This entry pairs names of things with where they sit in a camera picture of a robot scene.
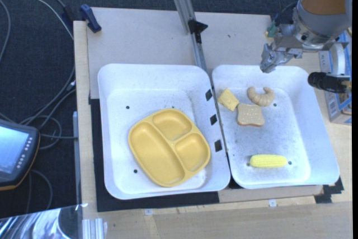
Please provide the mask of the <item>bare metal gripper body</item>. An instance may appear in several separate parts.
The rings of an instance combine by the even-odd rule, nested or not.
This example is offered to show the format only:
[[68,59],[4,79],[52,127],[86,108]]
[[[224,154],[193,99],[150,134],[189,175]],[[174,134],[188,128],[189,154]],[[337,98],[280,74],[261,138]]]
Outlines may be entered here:
[[274,36],[272,49],[299,58],[304,52],[324,50],[325,45],[335,38],[317,33],[302,24],[281,24]]

